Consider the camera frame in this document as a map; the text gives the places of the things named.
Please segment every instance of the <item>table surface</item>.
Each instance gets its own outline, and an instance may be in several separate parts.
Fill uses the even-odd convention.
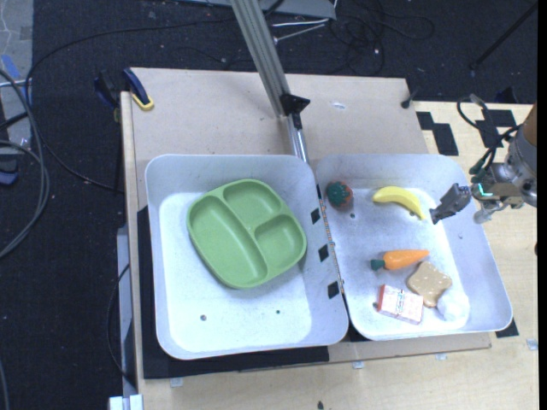
[[[518,335],[476,333],[397,342],[338,343],[328,364],[187,377],[181,387],[143,377],[140,346],[137,211],[146,205],[144,169],[166,153],[289,153],[284,119],[274,116],[256,73],[134,68],[154,99],[140,110],[121,93],[127,228],[131,262],[137,389],[146,410],[254,408],[539,408],[536,208],[505,210],[484,224],[513,306]],[[416,112],[448,124],[466,172],[485,152],[479,133],[452,102],[414,102],[404,79],[287,74],[291,91],[311,99],[302,112],[310,165],[332,153],[438,153]],[[532,105],[509,109],[517,123]],[[473,104],[462,105],[483,120]],[[505,149],[499,149],[502,161]],[[361,368],[350,361],[364,360]]]

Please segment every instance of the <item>green plate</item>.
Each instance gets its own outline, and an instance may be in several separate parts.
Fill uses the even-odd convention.
[[[306,236],[297,218],[267,184],[241,179],[198,198],[186,224],[211,272],[234,289],[264,284],[297,264]]]

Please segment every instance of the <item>yellow banana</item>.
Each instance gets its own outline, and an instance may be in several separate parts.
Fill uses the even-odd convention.
[[[409,211],[412,211],[420,219],[424,220],[426,216],[421,211],[420,200],[411,191],[401,187],[388,186],[380,188],[373,196],[373,202],[395,202],[403,205]]]

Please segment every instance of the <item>dark background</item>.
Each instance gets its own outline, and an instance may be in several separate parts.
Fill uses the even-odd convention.
[[[537,10],[476,72],[469,64],[535,2],[340,0],[336,22],[281,41],[279,56],[287,73],[405,78],[419,100],[474,93],[490,103],[533,103]],[[268,16],[269,23],[294,20]],[[44,141],[105,186],[69,173],[46,152],[48,206],[0,261],[0,358],[13,409],[106,408],[110,396],[121,395],[106,322],[125,215],[123,195],[108,190],[123,186],[123,178],[115,182],[120,127],[93,80],[106,69],[124,88],[121,70],[131,66],[255,68],[230,9],[159,0],[34,0],[33,60],[32,103]],[[20,164],[19,181],[0,188],[0,247],[30,219],[38,196],[36,163],[21,157]]]

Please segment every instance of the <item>orange carrot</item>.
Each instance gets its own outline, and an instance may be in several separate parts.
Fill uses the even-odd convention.
[[[388,250],[384,254],[383,260],[371,260],[370,266],[373,270],[378,270],[382,267],[388,270],[395,270],[415,264],[428,255],[429,251],[425,249]]]

